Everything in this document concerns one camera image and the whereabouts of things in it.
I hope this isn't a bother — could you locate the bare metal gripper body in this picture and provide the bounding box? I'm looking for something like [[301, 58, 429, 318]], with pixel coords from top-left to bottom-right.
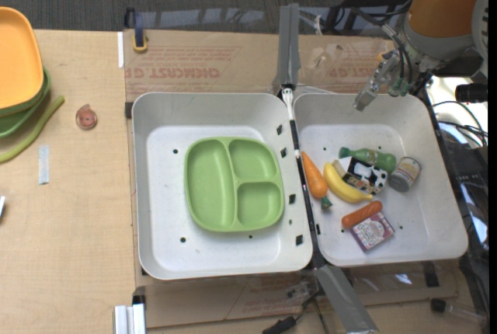
[[382, 41, 440, 97]]

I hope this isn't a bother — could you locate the green bottle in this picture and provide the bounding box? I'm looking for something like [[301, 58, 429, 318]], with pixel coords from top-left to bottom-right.
[[338, 146, 398, 175]]

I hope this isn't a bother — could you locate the black and white carton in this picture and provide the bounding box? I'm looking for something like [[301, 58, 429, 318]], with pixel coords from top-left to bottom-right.
[[332, 156, 389, 197]]

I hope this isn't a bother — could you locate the small grey can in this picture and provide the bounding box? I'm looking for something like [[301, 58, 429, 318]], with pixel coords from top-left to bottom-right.
[[388, 156, 422, 193]]

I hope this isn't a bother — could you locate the yellow banana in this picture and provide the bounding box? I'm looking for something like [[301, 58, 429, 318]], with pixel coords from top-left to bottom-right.
[[322, 162, 374, 205]]

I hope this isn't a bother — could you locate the orange carrot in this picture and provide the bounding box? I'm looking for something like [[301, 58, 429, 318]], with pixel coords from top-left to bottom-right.
[[301, 150, 334, 210]]

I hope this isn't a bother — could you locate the orange sausage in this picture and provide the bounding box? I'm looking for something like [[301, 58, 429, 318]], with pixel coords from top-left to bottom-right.
[[340, 200, 384, 230]]

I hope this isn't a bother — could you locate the white plastic tray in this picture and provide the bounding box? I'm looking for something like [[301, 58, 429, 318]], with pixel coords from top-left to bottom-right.
[[292, 92, 470, 269], [130, 92, 315, 281]]

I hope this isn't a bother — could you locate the pink packet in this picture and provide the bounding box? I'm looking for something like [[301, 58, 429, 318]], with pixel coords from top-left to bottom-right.
[[349, 211, 396, 253]]

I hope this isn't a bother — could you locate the brown cardboard board red print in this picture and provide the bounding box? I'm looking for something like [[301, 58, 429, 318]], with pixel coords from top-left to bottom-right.
[[123, 28, 459, 329]]

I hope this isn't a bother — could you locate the green divided plate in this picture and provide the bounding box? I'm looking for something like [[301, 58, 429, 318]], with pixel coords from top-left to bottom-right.
[[0, 67, 53, 139], [183, 136, 286, 234]]

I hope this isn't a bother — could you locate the clear plastic bottle black cap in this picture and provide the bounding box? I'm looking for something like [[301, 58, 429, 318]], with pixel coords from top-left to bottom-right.
[[429, 297, 487, 325]]

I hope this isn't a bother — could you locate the pink doughnut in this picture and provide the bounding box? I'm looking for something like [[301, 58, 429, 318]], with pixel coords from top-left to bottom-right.
[[75, 103, 99, 130]]

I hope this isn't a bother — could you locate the long green bean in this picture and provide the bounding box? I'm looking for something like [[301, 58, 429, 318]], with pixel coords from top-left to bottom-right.
[[0, 95, 66, 165]]

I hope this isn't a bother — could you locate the orange divided plate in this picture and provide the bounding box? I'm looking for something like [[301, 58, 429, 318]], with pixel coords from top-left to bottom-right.
[[0, 5, 45, 110]]

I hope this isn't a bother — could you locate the black cylinder on white bracket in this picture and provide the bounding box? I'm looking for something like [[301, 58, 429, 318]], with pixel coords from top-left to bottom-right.
[[436, 48, 488, 105]]

